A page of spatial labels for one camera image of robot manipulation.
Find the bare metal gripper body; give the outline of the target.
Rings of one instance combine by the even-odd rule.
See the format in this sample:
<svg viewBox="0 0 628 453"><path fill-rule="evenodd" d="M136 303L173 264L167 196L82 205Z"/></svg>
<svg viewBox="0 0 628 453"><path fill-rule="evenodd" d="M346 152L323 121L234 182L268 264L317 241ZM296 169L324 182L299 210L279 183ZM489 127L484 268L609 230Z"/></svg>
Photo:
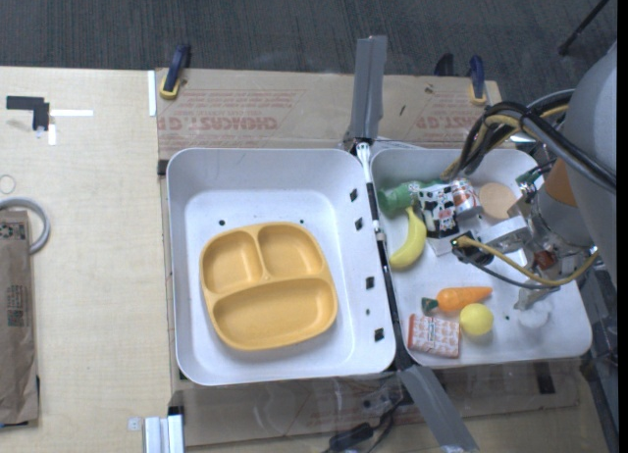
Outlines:
<svg viewBox="0 0 628 453"><path fill-rule="evenodd" d="M584 277L595 262L595 248L530 243L527 260L527 270L533 275L527 279L528 288L557 288Z"/></svg>

